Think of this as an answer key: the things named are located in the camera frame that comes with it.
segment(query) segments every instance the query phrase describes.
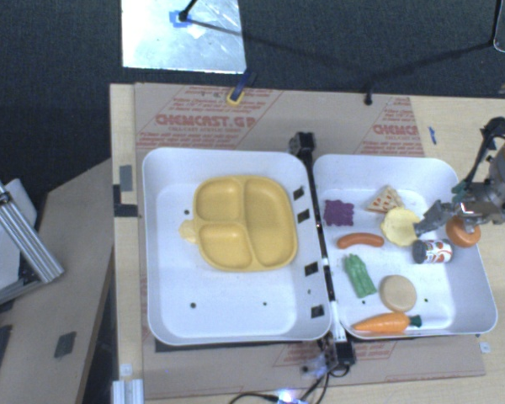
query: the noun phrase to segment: toy pizza slice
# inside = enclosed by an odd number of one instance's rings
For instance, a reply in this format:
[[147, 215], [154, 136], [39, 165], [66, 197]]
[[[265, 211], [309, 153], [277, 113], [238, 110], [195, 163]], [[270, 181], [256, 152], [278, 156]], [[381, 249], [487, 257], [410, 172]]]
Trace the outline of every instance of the toy pizza slice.
[[398, 195], [395, 189], [390, 185], [384, 187], [384, 189], [375, 197], [375, 199], [367, 206], [368, 211], [375, 212], [387, 212], [396, 207], [404, 208], [404, 203], [401, 197]]

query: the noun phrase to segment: yellow clip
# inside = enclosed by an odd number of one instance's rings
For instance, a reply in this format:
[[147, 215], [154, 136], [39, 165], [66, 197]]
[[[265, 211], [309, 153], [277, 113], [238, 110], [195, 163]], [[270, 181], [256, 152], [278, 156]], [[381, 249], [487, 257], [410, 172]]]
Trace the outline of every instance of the yellow clip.
[[232, 100], [231, 96], [234, 93], [234, 91], [236, 91], [236, 88], [233, 88], [232, 90], [230, 90], [230, 92], [226, 96], [226, 102], [231, 106], [237, 106], [238, 104], [240, 104], [242, 102], [243, 96], [245, 96], [245, 90], [243, 89], [243, 91], [240, 93], [240, 95], [237, 96], [237, 99]]

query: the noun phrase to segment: yellow divided plate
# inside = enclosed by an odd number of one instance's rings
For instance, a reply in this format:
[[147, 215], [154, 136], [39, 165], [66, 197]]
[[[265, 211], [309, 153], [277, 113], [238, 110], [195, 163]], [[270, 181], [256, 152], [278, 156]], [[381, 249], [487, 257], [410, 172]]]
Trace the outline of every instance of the yellow divided plate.
[[210, 265], [225, 271], [281, 268], [297, 251], [288, 195], [265, 177], [237, 175], [204, 181], [194, 192], [194, 218], [184, 222], [180, 234], [198, 243]]

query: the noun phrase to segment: blue tape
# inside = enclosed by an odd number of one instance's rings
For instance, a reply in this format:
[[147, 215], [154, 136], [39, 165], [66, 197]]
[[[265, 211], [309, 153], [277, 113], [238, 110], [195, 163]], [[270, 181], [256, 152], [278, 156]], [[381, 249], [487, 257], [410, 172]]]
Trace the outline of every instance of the blue tape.
[[190, 22], [189, 16], [187, 17], [187, 21], [183, 21], [183, 22], [180, 21], [179, 20], [179, 13], [180, 13], [180, 11], [178, 11], [178, 10], [173, 10], [172, 12], [168, 13], [168, 17], [170, 19], [170, 22], [172, 23], [172, 25], [174, 27], [176, 27], [177, 29], [182, 29], [183, 27], [189, 27], [190, 25], [193, 24]]
[[434, 131], [434, 129], [433, 129], [432, 127], [430, 127], [430, 126], [428, 127], [428, 131], [430, 132], [430, 137], [432, 138], [432, 143], [433, 143], [434, 145], [436, 145], [436, 144], [437, 144], [437, 142], [436, 142], [436, 136], [435, 136], [435, 135], [436, 135], [436, 132], [435, 132], [435, 131]]

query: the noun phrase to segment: wire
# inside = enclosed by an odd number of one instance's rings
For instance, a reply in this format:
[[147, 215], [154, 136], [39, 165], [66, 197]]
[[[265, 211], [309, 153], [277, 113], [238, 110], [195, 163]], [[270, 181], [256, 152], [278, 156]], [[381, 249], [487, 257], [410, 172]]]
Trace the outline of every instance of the wire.
[[318, 398], [318, 401], [316, 402], [316, 404], [320, 404], [322, 402], [322, 400], [323, 400], [323, 397], [326, 395], [327, 386], [329, 385], [329, 376], [330, 375], [331, 375], [331, 373], [327, 373], [326, 374], [326, 382], [323, 384], [322, 394]]
[[505, 50], [499, 46], [499, 42], [497, 41], [497, 31], [499, 30], [499, 20], [502, 16], [503, 10], [503, 0], [499, 0], [499, 5], [497, 6], [496, 18], [494, 19], [494, 29], [492, 33], [492, 44], [496, 51], [502, 52], [505, 54]]
[[314, 392], [314, 390], [318, 387], [318, 385], [320, 385], [324, 377], [325, 375], [323, 375], [317, 381], [315, 381], [314, 384], [309, 389], [307, 389], [306, 392], [301, 396], [300, 401], [304, 401], [312, 392]]
[[[333, 373], [333, 369], [331, 371], [327, 372], [325, 375], [323, 375], [317, 381], [315, 381], [309, 389], [306, 390], [306, 392], [301, 396], [300, 401], [304, 401], [312, 392], [314, 392], [316, 390], [316, 388], [320, 385], [320, 383], [325, 379], [323, 387], [322, 387], [322, 393], [318, 397], [318, 401], [316, 401], [316, 403], [315, 403], [315, 404], [320, 404], [322, 402], [324, 396], [326, 395], [327, 387], [329, 386], [329, 377], [335, 377], [337, 379], [340, 379], [340, 378], [344, 377], [345, 375], [347, 375], [349, 373], [349, 371], [350, 371], [350, 366], [346, 365], [346, 370], [341, 375], [335, 375]], [[239, 394], [238, 396], [235, 396], [234, 398], [232, 398], [232, 400], [229, 401], [228, 404], [234, 404], [236, 401], [241, 400], [245, 396], [255, 396], [257, 398], [263, 398], [266, 401], [279, 402], [279, 397], [275, 396], [275, 395], [258, 394], [255, 392], [244, 392], [244, 393]]]
[[275, 395], [267, 395], [267, 394], [257, 394], [255, 392], [243, 392], [242, 394], [239, 394], [238, 396], [234, 396], [231, 401], [228, 402], [228, 404], [234, 404], [234, 402], [241, 400], [245, 396], [255, 396], [257, 398], [263, 398], [266, 401], [269, 402], [279, 402], [279, 397]]
[[345, 375], [347, 375], [349, 372], [350, 372], [350, 366], [349, 366], [349, 365], [346, 365], [346, 369], [345, 369], [345, 371], [344, 371], [342, 374], [337, 374], [337, 375], [335, 375], [335, 374], [333, 373], [333, 370], [331, 370], [331, 371], [329, 372], [329, 374], [331, 375], [331, 377], [334, 377], [335, 379], [342, 379], [342, 378], [343, 378]]

